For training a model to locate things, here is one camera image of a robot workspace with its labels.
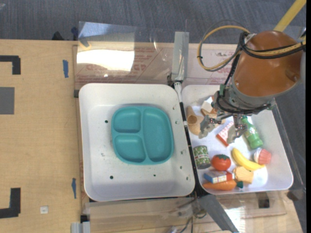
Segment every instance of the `orange carrot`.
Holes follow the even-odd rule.
[[[219,182],[219,183],[207,182],[207,183],[203,184],[203,187],[206,189],[230,191],[234,187],[236,187],[236,185],[237,185],[237,183],[234,180],[230,180],[230,181],[224,181],[224,182]]]

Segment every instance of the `yellow pole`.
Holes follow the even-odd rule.
[[[307,0],[296,0],[281,21],[276,25],[274,30],[283,32],[306,3]]]

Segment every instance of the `gray floor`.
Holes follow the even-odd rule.
[[[258,33],[273,29],[295,0],[0,0],[0,38],[50,40],[56,31],[72,40],[79,21],[183,30],[185,21],[215,23],[233,19]],[[287,33],[297,37],[306,27],[306,6],[290,23]],[[201,35],[190,36],[198,42]],[[293,197],[301,225],[306,223],[306,90],[299,85],[277,99],[288,144],[301,179]]]

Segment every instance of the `toy carrot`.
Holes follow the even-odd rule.
[[[236,186],[243,188],[243,184],[241,182],[236,182],[235,180],[224,181],[224,182],[219,182],[219,183],[207,182],[203,184],[203,187],[206,189],[215,189],[215,190],[222,190],[222,191],[230,191]]]

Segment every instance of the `wooden table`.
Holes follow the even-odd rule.
[[[0,209],[10,207],[11,188],[20,188],[20,213],[0,218],[0,232],[66,233],[71,223],[80,221],[80,139],[73,96],[76,45],[76,41],[0,40],[0,55],[21,59],[21,74],[12,74],[12,63],[0,62],[0,87],[14,87],[15,93],[14,113],[0,114]],[[280,200],[285,213],[241,218],[241,207],[226,208],[227,200],[220,198],[241,232],[302,232],[293,202],[284,193]],[[195,222],[194,232],[211,231],[221,230],[208,217]]]

